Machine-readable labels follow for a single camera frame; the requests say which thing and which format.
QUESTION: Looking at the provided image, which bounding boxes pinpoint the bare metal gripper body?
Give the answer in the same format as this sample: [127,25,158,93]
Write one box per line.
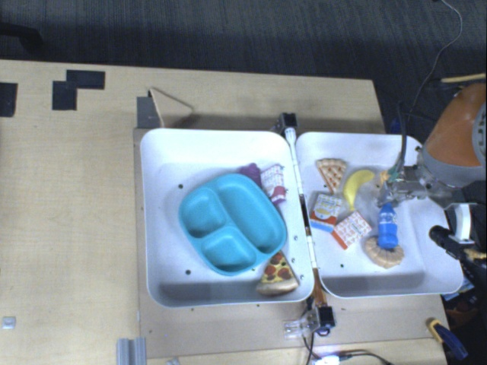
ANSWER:
[387,164,435,202]

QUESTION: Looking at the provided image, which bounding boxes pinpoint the blue plastic bottle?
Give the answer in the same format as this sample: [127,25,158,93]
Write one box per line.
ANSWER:
[376,202,399,251]

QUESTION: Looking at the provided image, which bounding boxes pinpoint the yellow banana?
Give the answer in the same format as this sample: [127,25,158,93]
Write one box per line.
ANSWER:
[342,168,376,213]

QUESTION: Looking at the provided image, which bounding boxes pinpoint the white plastic tray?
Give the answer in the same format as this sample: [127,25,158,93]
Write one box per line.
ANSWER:
[294,131,466,300]
[139,127,317,309]

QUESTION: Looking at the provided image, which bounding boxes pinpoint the red and white packet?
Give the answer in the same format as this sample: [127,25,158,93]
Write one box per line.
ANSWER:
[259,163,288,205]

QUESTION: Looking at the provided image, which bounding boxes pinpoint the orange toy waffle slice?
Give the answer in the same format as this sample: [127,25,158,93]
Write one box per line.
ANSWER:
[315,157,349,195]

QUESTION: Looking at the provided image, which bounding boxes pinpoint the toy pizza slice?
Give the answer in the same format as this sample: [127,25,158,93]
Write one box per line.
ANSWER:
[255,250,300,297]

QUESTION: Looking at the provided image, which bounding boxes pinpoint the white orange blue carton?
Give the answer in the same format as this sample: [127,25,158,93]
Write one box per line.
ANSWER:
[308,192,345,233]

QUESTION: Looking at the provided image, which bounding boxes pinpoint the blue divided plate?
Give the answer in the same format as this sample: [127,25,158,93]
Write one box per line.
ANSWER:
[177,172,288,278]

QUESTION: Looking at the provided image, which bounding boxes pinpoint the thin black and white rod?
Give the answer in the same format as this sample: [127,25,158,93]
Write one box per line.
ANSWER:
[284,126,323,308]

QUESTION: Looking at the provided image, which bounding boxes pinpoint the black cylinder on white bracket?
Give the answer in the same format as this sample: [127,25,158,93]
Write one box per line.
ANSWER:
[428,202,477,259]

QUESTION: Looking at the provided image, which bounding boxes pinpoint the beige round biscuit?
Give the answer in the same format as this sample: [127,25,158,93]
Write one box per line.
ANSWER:
[364,235,406,270]

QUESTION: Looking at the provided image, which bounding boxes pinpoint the orange and white carton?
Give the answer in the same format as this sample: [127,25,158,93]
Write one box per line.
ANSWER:
[331,210,373,251]

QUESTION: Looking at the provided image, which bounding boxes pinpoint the purple toy grapes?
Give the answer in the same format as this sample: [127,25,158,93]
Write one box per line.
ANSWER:
[238,162,263,186]

